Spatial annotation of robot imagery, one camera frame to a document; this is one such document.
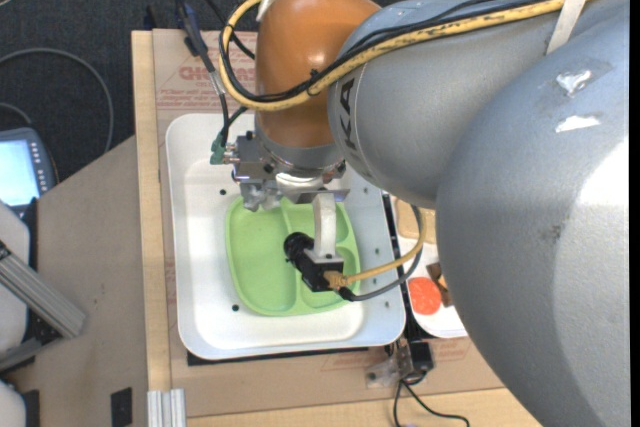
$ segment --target green plate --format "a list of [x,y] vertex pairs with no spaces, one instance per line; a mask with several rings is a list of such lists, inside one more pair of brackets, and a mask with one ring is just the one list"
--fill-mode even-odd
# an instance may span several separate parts
[[[311,292],[300,272],[286,261],[284,240],[293,232],[314,236],[313,208],[294,205],[286,198],[280,207],[251,212],[242,198],[227,210],[227,258],[242,301],[263,315],[305,315],[345,304],[335,292]],[[360,258],[351,222],[344,206],[336,205],[336,250],[344,259],[344,273],[360,272]],[[358,282],[352,285],[357,291]]]

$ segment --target white tray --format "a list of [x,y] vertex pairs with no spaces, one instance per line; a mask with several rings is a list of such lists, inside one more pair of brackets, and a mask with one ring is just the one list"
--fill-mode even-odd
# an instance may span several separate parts
[[[231,166],[209,164],[211,142],[222,126],[220,114],[187,114],[166,133],[167,162],[176,261],[178,329],[194,355],[209,360],[302,351],[386,345],[405,325],[400,290],[335,310],[268,317],[242,305],[227,263],[225,217],[240,196]],[[253,129],[245,114],[229,140]],[[349,188],[344,206],[356,237],[362,269],[393,260],[382,192],[351,171],[329,188]],[[364,280],[360,293],[395,279],[389,271]]]

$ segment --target table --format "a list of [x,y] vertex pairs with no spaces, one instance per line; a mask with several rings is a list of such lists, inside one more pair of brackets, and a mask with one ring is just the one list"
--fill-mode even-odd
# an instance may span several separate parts
[[[353,392],[357,400],[340,400],[340,403],[322,403],[323,396],[332,396],[331,391],[337,390],[336,400],[340,395],[348,393],[347,390],[357,388],[354,383],[359,382],[362,367],[359,366],[350,371],[343,369],[339,374],[331,378],[326,375],[311,374],[305,376],[303,372],[314,372],[317,366],[314,363],[316,356],[304,358],[290,358],[287,360],[270,362],[247,362],[232,364],[230,367],[220,370],[213,365],[212,368],[186,367],[181,358],[172,357],[172,342],[170,331],[170,314],[167,309],[167,281],[165,280],[165,255],[169,250],[166,247],[167,233],[163,230],[163,191],[159,177],[161,168],[161,153],[158,150],[158,123],[156,106],[156,77],[154,62],[154,34],[147,31],[134,31],[132,33],[132,57],[133,57],[133,87],[136,114],[136,142],[138,187],[140,197],[140,229],[141,229],[141,256],[144,276],[144,310],[146,328],[146,355],[147,355],[147,379],[149,390],[167,391],[176,387],[187,387],[187,415],[189,425],[204,426],[243,426],[243,425],[326,425],[328,422],[336,426],[361,425],[365,421],[371,426],[391,425],[391,408],[394,390],[366,390],[360,384],[360,389]],[[425,396],[428,404],[436,410],[467,415],[474,426],[491,425],[538,425],[515,398],[501,386],[495,376],[483,364],[473,359],[475,348],[471,345],[468,350],[471,363],[466,362],[468,368],[476,369],[485,378],[485,389],[481,391],[464,391],[462,393],[438,393],[433,391]],[[459,372],[463,379],[465,361],[456,364],[451,363],[450,368]],[[261,388],[252,387],[251,381],[265,379],[265,373],[277,377],[280,385],[279,393],[292,395],[283,403],[287,407],[263,407],[260,410],[248,406],[236,408],[236,411],[225,411],[215,415],[193,415],[190,412],[191,396],[200,394],[203,387],[215,388],[207,397],[209,401],[216,398],[223,401],[225,392],[229,387],[235,387],[237,394],[246,393],[244,401],[254,401],[257,405],[274,404],[278,395],[270,394]],[[343,381],[351,379],[351,384],[345,386]],[[318,381],[318,396],[313,404],[313,397],[308,394],[313,391],[309,380]],[[451,388],[451,376],[449,376],[449,388]],[[424,395],[425,389],[417,391]],[[265,393],[262,398],[255,398],[255,394]],[[226,395],[226,400],[233,400],[233,396]],[[196,412],[202,411],[206,405],[196,404]],[[402,422],[419,422],[420,425],[440,425],[442,420],[425,416],[424,411],[409,398],[401,398],[400,411]]]

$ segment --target robotic arm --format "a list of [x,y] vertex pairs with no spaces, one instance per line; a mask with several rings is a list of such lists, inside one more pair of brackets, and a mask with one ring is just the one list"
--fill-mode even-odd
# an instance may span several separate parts
[[351,166],[435,208],[465,328],[541,423],[630,425],[630,0],[270,0],[253,95],[225,56],[262,1],[221,34],[256,110],[224,162],[249,209],[315,202],[307,284],[344,283],[325,185]]

